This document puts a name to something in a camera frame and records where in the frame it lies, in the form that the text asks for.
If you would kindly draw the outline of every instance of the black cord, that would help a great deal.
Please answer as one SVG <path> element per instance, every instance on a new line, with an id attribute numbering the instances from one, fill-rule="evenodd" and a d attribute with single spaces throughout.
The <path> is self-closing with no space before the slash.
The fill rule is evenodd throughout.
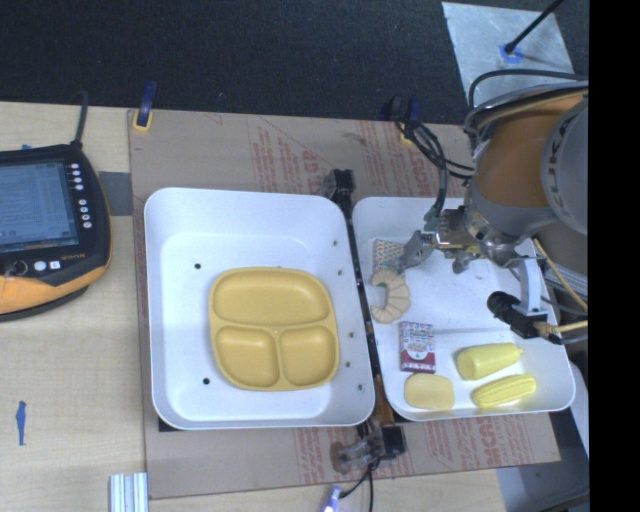
<path id="1" fill-rule="evenodd" d="M 82 148 L 82 134 L 84 132 L 84 125 L 87 121 L 87 111 L 89 110 L 89 93 L 87 91 L 78 91 L 74 99 L 80 96 L 82 102 L 80 106 L 80 119 L 78 120 L 78 128 L 76 129 L 76 136 L 71 141 L 72 146 Z"/>
<path id="2" fill-rule="evenodd" d="M 544 76 L 549 78 L 561 78 L 566 80 L 584 81 L 589 80 L 588 76 L 577 75 L 575 73 L 563 73 L 561 71 L 545 71 L 542 69 L 498 69 L 496 71 L 489 71 L 476 78 L 469 86 L 468 105 L 471 108 L 475 108 L 474 95 L 475 90 L 481 82 L 489 78 L 496 76 L 511 76 L 511 75 L 525 75 L 525 76 Z"/>

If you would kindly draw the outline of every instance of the blue marker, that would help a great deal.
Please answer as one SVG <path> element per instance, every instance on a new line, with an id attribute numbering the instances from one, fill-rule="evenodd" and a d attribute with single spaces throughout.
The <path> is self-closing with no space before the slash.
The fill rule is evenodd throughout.
<path id="1" fill-rule="evenodd" d="M 18 435 L 20 437 L 20 446 L 24 446 L 24 424 L 27 421 L 27 403 L 20 400 L 18 404 L 18 412 L 16 412 L 16 422 L 18 424 Z"/>

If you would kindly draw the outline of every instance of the brown cardboard sheet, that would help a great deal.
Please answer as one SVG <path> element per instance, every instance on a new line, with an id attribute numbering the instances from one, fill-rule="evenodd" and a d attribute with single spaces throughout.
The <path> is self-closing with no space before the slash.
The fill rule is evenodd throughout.
<path id="1" fill-rule="evenodd" d="M 129 126 L 133 112 L 129 113 Z M 430 125 L 447 158 L 469 165 L 461 128 Z M 142 359 L 144 430 L 151 499 L 354 481 L 329 457 L 354 427 L 176 431 L 151 399 L 143 208 L 164 187 L 313 194 L 332 169 L 351 169 L 354 202 L 367 196 L 433 197 L 435 167 L 401 143 L 392 123 L 155 111 L 151 129 L 129 129 Z M 462 197 L 459 180 L 449 195 Z M 517 466 L 559 460 L 549 415 L 403 423 L 408 450 L 375 478 Z"/>

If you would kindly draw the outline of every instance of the yellow corn cob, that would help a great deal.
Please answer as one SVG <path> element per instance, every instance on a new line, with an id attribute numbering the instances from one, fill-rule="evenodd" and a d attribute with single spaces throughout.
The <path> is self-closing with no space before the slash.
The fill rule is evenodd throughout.
<path id="1" fill-rule="evenodd" d="M 491 375 L 520 359 L 522 349 L 513 343 L 489 343 L 465 348 L 456 357 L 458 372 L 466 380 Z"/>
<path id="2" fill-rule="evenodd" d="M 494 380 L 475 389 L 471 393 L 471 400 L 478 407 L 493 407 L 507 402 L 513 402 L 523 396 L 533 393 L 537 388 L 536 379 L 528 373 L 510 375 Z"/>

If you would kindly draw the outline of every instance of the white tray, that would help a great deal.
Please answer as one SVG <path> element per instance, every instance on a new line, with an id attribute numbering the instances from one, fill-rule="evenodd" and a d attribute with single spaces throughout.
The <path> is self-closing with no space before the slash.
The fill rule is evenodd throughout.
<path id="1" fill-rule="evenodd" d="M 144 211 L 153 403 L 179 429 L 356 425 L 375 394 L 346 223 L 318 196 L 168 188 Z M 307 390 L 236 388 L 218 370 L 209 340 L 208 292 L 241 267 L 304 270 L 335 308 L 340 364 Z"/>
<path id="2" fill-rule="evenodd" d="M 445 208 L 456 208 L 461 200 L 447 200 Z M 415 230 L 423 229 L 423 216 L 433 204 L 424 198 L 366 198 L 353 211 L 353 225 L 358 244 L 365 291 L 369 304 L 384 304 L 384 289 L 371 285 L 372 248 L 376 239 L 406 243 Z M 533 255 L 533 244 L 518 247 L 521 254 Z M 378 344 L 385 393 L 398 414 L 412 421 L 443 418 L 497 416 L 514 413 L 562 410 L 573 401 L 575 382 L 564 347 L 542 338 L 524 340 L 509 326 L 494 318 L 486 306 L 494 291 L 504 291 L 520 298 L 520 285 L 510 271 L 488 260 L 472 261 L 469 269 L 454 274 L 453 260 L 434 251 L 420 266 L 407 269 L 406 281 L 411 292 L 411 307 L 396 322 L 373 321 Z M 555 322 L 549 308 L 549 322 Z M 408 320 L 434 325 L 436 373 L 453 382 L 455 405 L 449 411 L 429 411 L 410 406 L 404 399 L 404 382 L 408 372 L 400 370 L 398 324 Z M 464 347 L 483 343 L 512 341 L 524 348 L 518 363 L 484 379 L 464 381 L 455 367 L 454 355 Z M 515 405 L 480 410 L 471 401 L 471 391 L 490 380 L 515 374 L 531 373 L 538 389 Z"/>

